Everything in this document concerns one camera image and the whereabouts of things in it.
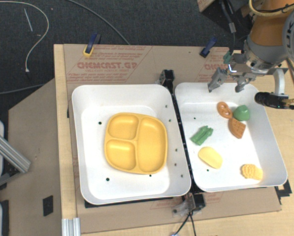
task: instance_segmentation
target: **metal bracket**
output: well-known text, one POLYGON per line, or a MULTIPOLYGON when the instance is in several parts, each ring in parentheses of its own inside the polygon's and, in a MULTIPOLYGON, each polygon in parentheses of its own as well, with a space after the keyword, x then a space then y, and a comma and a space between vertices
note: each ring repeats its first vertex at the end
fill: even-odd
POLYGON ((21 153, 15 150, 9 142, 0 135, 0 155, 4 157, 18 172, 15 174, 6 173, 0 177, 0 186, 10 181, 19 174, 29 171, 31 162, 21 153))
POLYGON ((62 219, 62 236, 81 236, 80 218, 62 219))
POLYGON ((285 182, 285 184, 283 185, 284 189, 279 189, 278 186, 275 186, 275 190, 279 199, 279 203, 281 204, 281 198, 282 197, 289 197, 290 194, 292 194, 292 190, 289 184, 289 181, 287 180, 287 182, 285 182))
POLYGON ((285 93, 285 73, 281 68, 277 68, 274 73, 275 94, 280 95, 285 93))
POLYGON ((163 70, 159 78, 160 85, 167 88, 171 94, 173 94, 174 79, 175 79, 175 75, 173 70, 163 70))
POLYGON ((227 71, 218 67, 211 77, 211 82, 208 83, 208 91, 211 92, 213 89, 220 87, 227 78, 227 71))
POLYGON ((192 193, 187 193, 184 198, 185 200, 182 203, 172 207, 173 217, 183 217, 196 208, 194 196, 192 193))

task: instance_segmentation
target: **blue clamp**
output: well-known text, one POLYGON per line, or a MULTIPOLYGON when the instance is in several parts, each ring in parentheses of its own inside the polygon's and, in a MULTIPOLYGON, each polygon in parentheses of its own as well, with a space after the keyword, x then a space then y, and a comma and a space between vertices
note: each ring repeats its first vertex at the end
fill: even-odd
POLYGON ((215 37, 212 37, 206 47, 200 52, 200 55, 204 58, 207 57, 207 55, 210 53, 210 49, 217 43, 217 39, 215 37))
POLYGON ((90 57, 93 50, 94 50, 94 46, 93 45, 97 45, 99 44, 101 41, 101 35, 97 34, 97 33, 93 33, 91 35, 91 38, 89 40, 88 45, 84 48, 83 50, 83 55, 86 57, 90 57))

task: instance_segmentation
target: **cardboard sheet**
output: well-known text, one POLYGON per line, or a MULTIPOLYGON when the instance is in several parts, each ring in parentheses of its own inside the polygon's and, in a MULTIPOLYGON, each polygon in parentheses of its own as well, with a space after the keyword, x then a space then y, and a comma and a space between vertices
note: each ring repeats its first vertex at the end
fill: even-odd
POLYGON ((9 200, 9 236, 61 234, 55 95, 51 80, 9 110, 8 141, 31 161, 29 172, 0 191, 0 201, 9 200), (44 216, 43 200, 50 196, 53 212, 44 216))
MULTIPOLYGON (((223 56, 228 48, 213 47, 208 57, 203 58, 199 55, 203 47, 97 45, 92 56, 87 58, 82 54, 84 47, 64 45, 75 193, 81 232, 85 234, 182 221, 182 217, 176 217, 172 212, 174 206, 182 203, 181 197, 85 207, 80 192, 71 94, 75 88, 86 84, 159 83, 164 69, 174 71, 174 86, 181 82, 208 82, 217 67, 226 67, 223 56)), ((204 193, 204 198, 207 206, 194 216, 195 220, 281 209, 274 187, 204 193)))

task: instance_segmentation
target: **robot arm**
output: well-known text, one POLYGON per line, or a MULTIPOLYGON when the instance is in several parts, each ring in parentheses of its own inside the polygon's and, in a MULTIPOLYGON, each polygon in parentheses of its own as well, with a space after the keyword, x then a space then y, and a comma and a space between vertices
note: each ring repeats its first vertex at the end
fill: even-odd
POLYGON ((217 69, 208 83, 208 90, 219 87, 230 76, 236 82, 236 92, 254 81, 257 76, 273 75, 274 93, 258 93, 256 102, 265 106, 294 109, 288 96, 284 94, 284 73, 288 68, 280 68, 285 60, 294 64, 294 0, 264 0, 261 9, 249 0, 250 10, 257 18, 241 54, 227 53, 224 63, 228 68, 217 69))

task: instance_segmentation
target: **table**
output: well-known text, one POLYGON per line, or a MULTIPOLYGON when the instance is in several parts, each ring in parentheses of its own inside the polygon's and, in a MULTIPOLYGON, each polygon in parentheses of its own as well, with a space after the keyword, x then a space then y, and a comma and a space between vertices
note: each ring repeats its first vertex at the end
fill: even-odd
MULTIPOLYGON (((169 52, 166 52, 166 50, 170 50, 169 47, 162 47, 162 50, 166 55, 164 57, 165 59, 174 59, 174 55, 178 52, 179 48, 174 48, 174 52, 171 53, 171 56, 169 52)), ((194 48, 189 47, 187 49, 183 47, 180 48, 180 50, 182 52, 186 50, 193 52, 194 48)), ((74 191, 70 124, 69 120, 66 118, 68 95, 66 89, 65 51, 63 45, 54 46, 54 57, 62 218, 72 219, 78 217, 78 214, 74 191)), ((257 80, 253 82, 253 85, 261 91, 272 91, 274 84, 273 81, 270 81, 270 79, 265 76, 257 78, 257 80)), ((290 98, 294 97, 294 84, 289 72, 286 74, 285 93, 288 94, 290 98)), ((282 199, 282 210, 279 212, 196 221, 196 230, 199 235, 294 235, 294 111, 271 108, 267 108, 266 111, 287 167, 289 182, 293 193, 290 197, 282 199)), ((180 223, 165 224, 85 235, 170 235, 170 233, 177 230, 179 225, 180 223)), ((192 235, 192 230, 191 223, 187 223, 180 234, 192 235)))

